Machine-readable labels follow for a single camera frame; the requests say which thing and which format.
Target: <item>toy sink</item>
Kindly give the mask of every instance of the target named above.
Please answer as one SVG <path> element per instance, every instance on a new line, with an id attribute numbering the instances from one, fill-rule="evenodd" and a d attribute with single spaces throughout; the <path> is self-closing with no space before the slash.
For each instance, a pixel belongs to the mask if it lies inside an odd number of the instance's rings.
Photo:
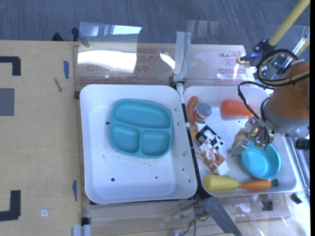
<path id="1" fill-rule="evenodd" d="M 91 201 L 172 200 L 195 194 L 184 113 L 173 88 L 88 85 L 80 92 L 80 108 L 85 190 Z M 134 111 L 143 118 L 128 115 Z M 145 115 L 155 120 L 145 122 Z M 111 130 L 117 148 L 110 142 Z M 125 146 L 128 140 L 132 143 Z"/>
<path id="2" fill-rule="evenodd" d="M 260 105 L 268 97 L 267 93 L 257 87 L 243 87 L 242 92 L 260 115 Z M 225 176 L 240 183 L 253 180 L 241 169 L 239 157 L 228 155 L 235 134 L 244 127 L 248 117 L 226 119 L 220 114 L 224 100 L 240 101 L 237 87 L 187 87 L 184 91 L 186 104 L 192 96 L 212 107 L 205 124 L 225 141 L 220 148 L 229 167 Z M 195 154 L 192 155 L 180 96 L 170 86 L 88 85 L 80 92 L 80 108 L 85 190 L 90 200 L 97 204 L 190 198 L 196 193 L 197 182 L 213 174 L 201 160 L 196 160 Z M 128 113 L 133 111 L 144 118 L 132 118 Z M 146 115 L 155 116 L 155 121 L 144 121 Z M 112 142 L 111 130 L 114 133 Z M 282 162 L 276 176 L 280 184 L 263 193 L 292 191 L 297 178 L 289 145 L 280 135 L 275 136 L 272 144 Z M 195 142 L 193 146 L 197 149 L 200 144 Z M 262 192 L 237 189 L 208 194 L 231 197 Z"/>

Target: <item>orange carrot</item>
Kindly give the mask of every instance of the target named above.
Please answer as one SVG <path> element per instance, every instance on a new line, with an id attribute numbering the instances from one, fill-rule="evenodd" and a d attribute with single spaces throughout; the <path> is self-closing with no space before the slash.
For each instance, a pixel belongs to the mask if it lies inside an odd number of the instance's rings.
<path id="1" fill-rule="evenodd" d="M 238 187 L 242 189 L 248 189 L 253 191 L 265 191 L 270 189 L 272 182 L 266 179 L 257 179 L 241 183 Z"/>
<path id="2" fill-rule="evenodd" d="M 221 105 L 221 112 L 227 116 L 250 116 L 252 113 L 246 108 L 243 102 L 225 100 Z"/>

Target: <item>blue plate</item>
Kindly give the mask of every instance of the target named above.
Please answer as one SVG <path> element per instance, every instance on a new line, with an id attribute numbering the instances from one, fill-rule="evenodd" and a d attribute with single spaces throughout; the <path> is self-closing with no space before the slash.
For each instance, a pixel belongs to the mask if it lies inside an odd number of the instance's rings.
<path id="1" fill-rule="evenodd" d="M 172 137 L 172 116 L 162 105 L 123 99 L 112 109 L 109 138 L 120 153 L 158 158 L 169 151 Z"/>
<path id="2" fill-rule="evenodd" d="M 280 168 L 280 156 L 271 144 L 265 151 L 263 147 L 256 147 L 253 141 L 248 144 L 248 149 L 240 156 L 240 166 L 249 176 L 258 179 L 274 178 Z"/>

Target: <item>teal bowl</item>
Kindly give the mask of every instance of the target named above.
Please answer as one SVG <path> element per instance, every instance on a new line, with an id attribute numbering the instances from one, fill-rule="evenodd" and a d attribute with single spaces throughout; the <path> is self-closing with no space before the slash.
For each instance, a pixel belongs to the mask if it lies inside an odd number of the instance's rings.
<path id="1" fill-rule="evenodd" d="M 272 179 L 280 171 L 281 159 L 273 145 L 267 150 L 249 141 L 248 148 L 240 156 L 240 166 L 249 176 L 257 179 Z"/>

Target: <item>wooden table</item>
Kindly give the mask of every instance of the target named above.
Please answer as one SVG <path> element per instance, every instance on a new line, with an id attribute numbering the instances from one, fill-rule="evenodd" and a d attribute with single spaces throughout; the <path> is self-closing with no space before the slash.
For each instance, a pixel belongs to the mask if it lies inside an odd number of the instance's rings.
<path id="1" fill-rule="evenodd" d="M 21 214 L 18 219 L 0 221 L 1 235 L 71 235 L 71 227 L 81 224 L 80 132 L 73 54 L 77 45 L 0 41 L 0 56 L 21 59 L 20 76 L 12 75 L 11 63 L 0 63 L 0 89 L 14 89 L 14 116 L 0 116 L 0 212 L 10 211 L 11 191 L 21 191 Z M 308 203 L 303 200 L 297 205 L 288 194 L 285 199 L 290 216 L 239 222 L 243 235 L 310 235 Z M 197 224 L 196 235 L 214 234 L 232 235 L 223 234 L 213 223 Z"/>

